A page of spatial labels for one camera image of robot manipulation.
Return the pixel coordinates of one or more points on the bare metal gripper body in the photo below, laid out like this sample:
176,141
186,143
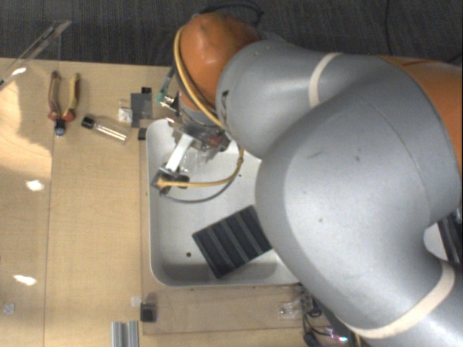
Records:
208,137

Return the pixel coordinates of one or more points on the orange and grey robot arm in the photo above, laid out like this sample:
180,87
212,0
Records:
347,179

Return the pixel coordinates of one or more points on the small white packet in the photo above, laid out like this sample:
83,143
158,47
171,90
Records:
125,113

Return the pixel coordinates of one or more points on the clear bottle with black cap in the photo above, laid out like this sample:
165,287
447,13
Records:
106,130

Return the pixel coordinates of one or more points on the white plastic tray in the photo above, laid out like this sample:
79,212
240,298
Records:
173,237

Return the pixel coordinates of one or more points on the black ribbed block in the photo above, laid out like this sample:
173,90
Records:
231,240

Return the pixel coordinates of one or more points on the red and yellow pliers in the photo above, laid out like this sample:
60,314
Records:
70,99

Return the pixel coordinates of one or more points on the black cylinder on white bracket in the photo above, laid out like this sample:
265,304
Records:
178,157

